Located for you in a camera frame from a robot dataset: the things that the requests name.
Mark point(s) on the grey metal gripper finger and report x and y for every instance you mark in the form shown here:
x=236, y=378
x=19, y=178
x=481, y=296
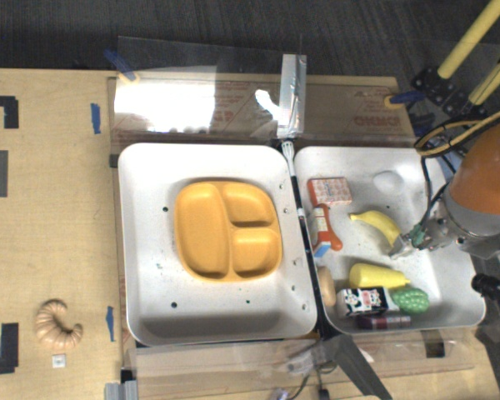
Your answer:
x=399, y=250
x=406, y=237

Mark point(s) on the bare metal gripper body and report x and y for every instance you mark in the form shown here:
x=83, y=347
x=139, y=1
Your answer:
x=438, y=233

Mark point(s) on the yellow banana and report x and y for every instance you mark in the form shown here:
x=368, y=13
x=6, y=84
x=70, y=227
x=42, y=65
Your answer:
x=379, y=222

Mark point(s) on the white plastic tray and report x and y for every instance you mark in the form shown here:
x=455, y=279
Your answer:
x=437, y=281
x=150, y=231

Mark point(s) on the green grapes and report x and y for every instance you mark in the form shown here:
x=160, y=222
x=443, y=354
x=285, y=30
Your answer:
x=410, y=300

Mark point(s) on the black and white milk carton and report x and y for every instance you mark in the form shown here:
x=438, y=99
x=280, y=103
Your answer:
x=364, y=301

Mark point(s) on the pink and white carton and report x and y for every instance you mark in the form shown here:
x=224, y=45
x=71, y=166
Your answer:
x=329, y=191

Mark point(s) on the yellow divided plate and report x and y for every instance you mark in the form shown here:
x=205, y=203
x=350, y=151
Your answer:
x=200, y=227

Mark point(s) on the small white square tag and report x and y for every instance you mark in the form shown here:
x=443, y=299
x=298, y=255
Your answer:
x=58, y=361

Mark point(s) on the tan croissant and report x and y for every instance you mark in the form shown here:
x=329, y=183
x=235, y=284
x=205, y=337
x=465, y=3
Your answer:
x=50, y=329

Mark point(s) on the black cylinder on white bracket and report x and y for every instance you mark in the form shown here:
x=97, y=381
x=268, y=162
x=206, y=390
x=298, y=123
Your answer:
x=485, y=285

